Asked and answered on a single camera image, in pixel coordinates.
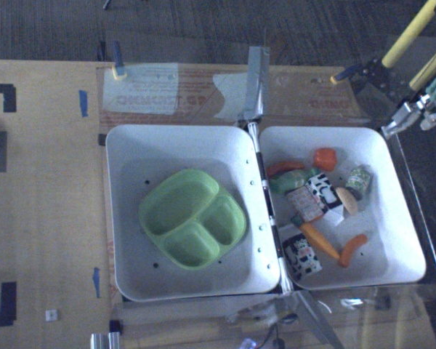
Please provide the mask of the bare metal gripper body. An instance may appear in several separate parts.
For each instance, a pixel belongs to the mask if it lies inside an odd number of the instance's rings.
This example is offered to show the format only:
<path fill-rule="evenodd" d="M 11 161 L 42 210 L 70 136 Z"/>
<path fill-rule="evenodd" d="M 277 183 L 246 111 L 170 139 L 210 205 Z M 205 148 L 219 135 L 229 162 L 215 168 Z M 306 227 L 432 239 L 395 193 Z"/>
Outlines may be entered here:
<path fill-rule="evenodd" d="M 436 123 L 436 90 L 425 91 L 417 102 L 422 115 L 422 123 Z"/>

